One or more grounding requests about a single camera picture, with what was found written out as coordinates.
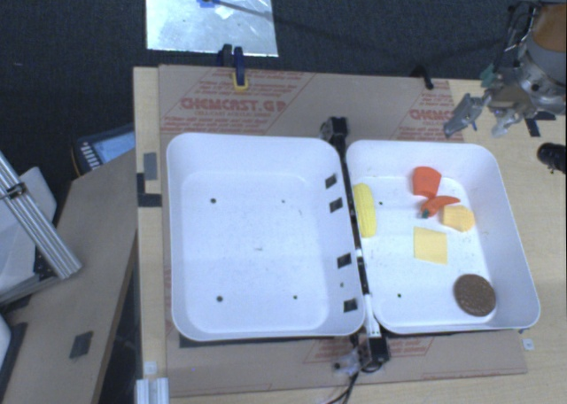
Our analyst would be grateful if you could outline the yellow corn cob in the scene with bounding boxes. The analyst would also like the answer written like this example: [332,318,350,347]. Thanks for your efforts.
[353,183,379,238]

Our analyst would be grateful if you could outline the brown cardboard board red print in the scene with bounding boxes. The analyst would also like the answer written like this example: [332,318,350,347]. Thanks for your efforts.
[158,64,530,399]

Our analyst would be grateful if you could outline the orange carrot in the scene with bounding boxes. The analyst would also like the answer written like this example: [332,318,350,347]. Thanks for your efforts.
[419,195,462,220]

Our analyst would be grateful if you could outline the brown round biscuit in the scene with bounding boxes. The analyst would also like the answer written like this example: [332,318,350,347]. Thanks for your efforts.
[452,273,497,318]

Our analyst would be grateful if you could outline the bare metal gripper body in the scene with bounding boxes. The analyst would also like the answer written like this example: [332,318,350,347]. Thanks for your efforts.
[485,70,567,118]

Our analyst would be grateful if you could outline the white plastic tray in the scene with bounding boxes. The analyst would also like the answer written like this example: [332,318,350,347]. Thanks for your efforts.
[166,131,368,343]
[345,139,542,336]

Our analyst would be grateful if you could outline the yellow cheese wedge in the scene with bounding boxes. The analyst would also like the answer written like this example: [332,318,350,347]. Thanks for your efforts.
[439,205,476,233]

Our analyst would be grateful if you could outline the yellow square slice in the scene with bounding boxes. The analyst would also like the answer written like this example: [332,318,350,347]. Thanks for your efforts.
[413,226,449,267]

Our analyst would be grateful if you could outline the thin black and white rod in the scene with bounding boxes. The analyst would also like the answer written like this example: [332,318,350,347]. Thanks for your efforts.
[332,129,381,338]

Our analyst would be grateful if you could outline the orange wedge-shaped block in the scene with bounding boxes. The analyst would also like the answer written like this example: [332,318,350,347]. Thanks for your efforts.
[412,166,443,198]

